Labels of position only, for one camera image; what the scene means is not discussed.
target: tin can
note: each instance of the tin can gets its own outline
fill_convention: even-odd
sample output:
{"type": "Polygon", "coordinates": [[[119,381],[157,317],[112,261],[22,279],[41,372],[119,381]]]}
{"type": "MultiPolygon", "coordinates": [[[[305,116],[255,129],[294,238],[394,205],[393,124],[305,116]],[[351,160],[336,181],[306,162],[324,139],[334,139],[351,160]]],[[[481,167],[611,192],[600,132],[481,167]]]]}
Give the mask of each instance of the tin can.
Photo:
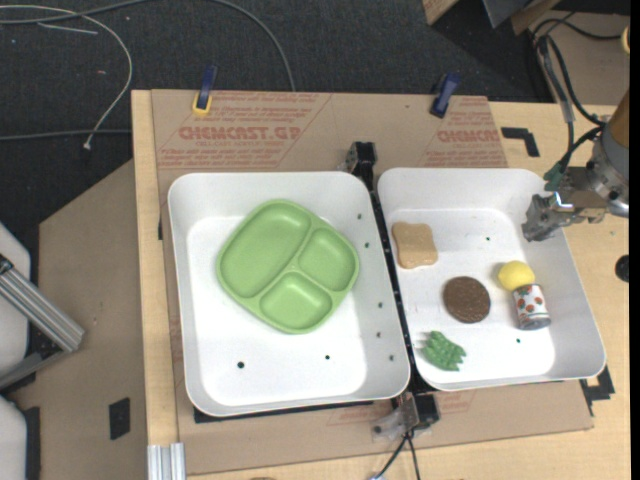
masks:
{"type": "Polygon", "coordinates": [[[551,317],[538,284],[527,284],[513,290],[513,298],[518,312],[518,326],[525,331],[547,327],[551,317]]]}

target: black floor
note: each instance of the black floor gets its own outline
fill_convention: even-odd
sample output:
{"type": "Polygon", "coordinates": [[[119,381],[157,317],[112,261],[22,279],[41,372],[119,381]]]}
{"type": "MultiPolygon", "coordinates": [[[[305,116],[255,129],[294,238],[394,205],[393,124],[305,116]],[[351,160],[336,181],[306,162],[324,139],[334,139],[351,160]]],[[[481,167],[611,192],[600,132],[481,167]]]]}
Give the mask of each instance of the black floor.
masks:
{"type": "MultiPolygon", "coordinates": [[[[82,11],[126,0],[0,0],[82,11]]],[[[298,91],[428,93],[461,74],[459,93],[548,101],[524,35],[493,29],[481,0],[461,0],[433,27],[421,0],[225,0],[258,17],[282,45],[298,91]]],[[[557,9],[630,15],[631,0],[564,0],[557,9]]],[[[45,11],[0,9],[0,19],[45,11]]],[[[133,89],[196,89],[220,68],[220,89],[290,90],[267,34],[237,9],[209,1],[158,0],[93,16],[131,52],[133,89]]],[[[92,128],[120,91],[127,59],[95,24],[0,26],[0,137],[92,128]]],[[[104,122],[131,126],[128,94],[104,122]]],[[[131,158],[130,137],[0,141],[0,222],[18,238],[131,158]]]]}

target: brown round object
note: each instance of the brown round object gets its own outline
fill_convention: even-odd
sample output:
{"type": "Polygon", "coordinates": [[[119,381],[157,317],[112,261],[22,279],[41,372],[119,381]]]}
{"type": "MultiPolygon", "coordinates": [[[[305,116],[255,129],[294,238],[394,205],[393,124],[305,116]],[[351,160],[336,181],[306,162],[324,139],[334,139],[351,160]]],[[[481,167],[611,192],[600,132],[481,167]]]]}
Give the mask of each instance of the brown round object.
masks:
{"type": "Polygon", "coordinates": [[[473,277],[454,277],[444,286],[444,305],[451,316],[473,324],[489,314],[491,299],[484,285],[473,277]]]}

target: white cable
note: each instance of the white cable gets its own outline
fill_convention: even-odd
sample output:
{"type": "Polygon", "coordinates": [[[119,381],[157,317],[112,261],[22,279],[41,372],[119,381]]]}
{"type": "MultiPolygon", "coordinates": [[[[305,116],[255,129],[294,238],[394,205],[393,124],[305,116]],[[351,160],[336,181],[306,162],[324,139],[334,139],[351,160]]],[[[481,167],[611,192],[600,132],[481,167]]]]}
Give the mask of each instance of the white cable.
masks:
{"type": "MultiPolygon", "coordinates": [[[[60,13],[65,13],[65,14],[76,14],[74,11],[70,11],[68,9],[58,9],[58,8],[55,8],[55,7],[46,7],[46,6],[42,6],[42,5],[31,5],[31,4],[25,4],[25,5],[22,5],[22,4],[0,5],[0,10],[3,10],[3,9],[38,9],[38,10],[44,10],[44,11],[60,12],[60,13]]],[[[100,119],[98,120],[96,125],[93,127],[93,131],[95,132],[98,128],[100,128],[100,126],[102,125],[104,120],[107,118],[107,116],[111,113],[111,111],[114,109],[114,107],[118,104],[118,102],[122,99],[122,97],[129,90],[129,87],[131,86],[131,81],[133,79],[133,60],[131,59],[131,53],[129,52],[129,49],[125,46],[125,44],[122,41],[122,39],[120,38],[120,36],[118,34],[116,34],[111,28],[109,28],[104,23],[102,23],[102,22],[100,22],[100,21],[98,21],[98,20],[96,20],[94,18],[91,18],[90,16],[81,16],[81,18],[85,19],[87,21],[90,21],[91,23],[94,23],[95,25],[98,25],[102,29],[106,30],[109,34],[111,34],[115,38],[115,40],[118,42],[118,44],[120,45],[122,50],[124,51],[125,55],[127,56],[127,62],[129,63],[129,75],[127,76],[127,81],[125,82],[125,84],[122,87],[122,90],[120,91],[118,96],[116,96],[116,99],[113,100],[111,105],[109,105],[109,108],[107,108],[107,110],[102,114],[102,116],[100,117],[100,119]]],[[[43,27],[46,27],[46,28],[54,28],[51,25],[45,25],[44,23],[39,23],[39,25],[41,25],[43,27]]],[[[60,26],[57,26],[55,28],[56,28],[56,30],[66,30],[66,31],[69,31],[69,32],[79,32],[80,31],[78,29],[72,29],[72,28],[66,28],[66,27],[60,27],[60,26]]],[[[94,136],[94,134],[91,133],[89,135],[89,137],[87,138],[87,140],[85,141],[85,143],[83,144],[83,147],[85,149],[88,149],[88,150],[91,149],[91,141],[93,140],[93,136],[94,136]]]]}

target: blue clamp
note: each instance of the blue clamp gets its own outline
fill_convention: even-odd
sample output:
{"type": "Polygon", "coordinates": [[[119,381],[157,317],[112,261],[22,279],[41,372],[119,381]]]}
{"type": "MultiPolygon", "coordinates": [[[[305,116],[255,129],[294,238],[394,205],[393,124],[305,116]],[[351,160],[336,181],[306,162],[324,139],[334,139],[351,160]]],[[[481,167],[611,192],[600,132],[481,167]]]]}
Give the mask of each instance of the blue clamp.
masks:
{"type": "Polygon", "coordinates": [[[449,106],[449,98],[454,93],[456,88],[460,85],[460,75],[457,73],[447,73],[441,82],[438,84],[436,97],[433,105],[431,105],[431,113],[434,116],[443,118],[447,107],[449,106]]]}
{"type": "Polygon", "coordinates": [[[213,90],[213,85],[216,83],[217,76],[218,66],[209,64],[204,70],[204,75],[202,75],[200,92],[198,92],[193,99],[192,110],[194,114],[206,115],[209,113],[211,100],[213,99],[211,91],[213,90]]]}

